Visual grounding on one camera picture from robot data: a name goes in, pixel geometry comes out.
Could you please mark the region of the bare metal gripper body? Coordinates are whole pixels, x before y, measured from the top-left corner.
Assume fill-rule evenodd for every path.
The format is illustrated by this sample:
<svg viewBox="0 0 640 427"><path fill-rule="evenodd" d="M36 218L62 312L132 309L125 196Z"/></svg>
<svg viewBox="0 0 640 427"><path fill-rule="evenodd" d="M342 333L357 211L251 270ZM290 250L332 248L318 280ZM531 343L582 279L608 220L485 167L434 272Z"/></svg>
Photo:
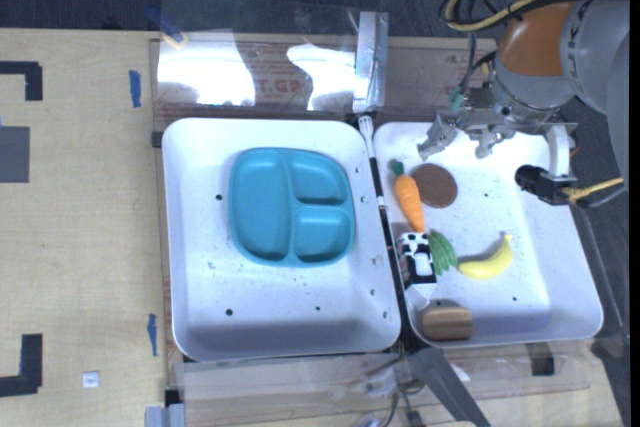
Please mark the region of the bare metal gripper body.
<svg viewBox="0 0 640 427"><path fill-rule="evenodd" d="M451 111L457 114L456 126L469 135L487 132L544 135L552 127L564 127L568 134L576 130L559 107L539 107L514 97L501 87L468 88L451 96Z"/></svg>

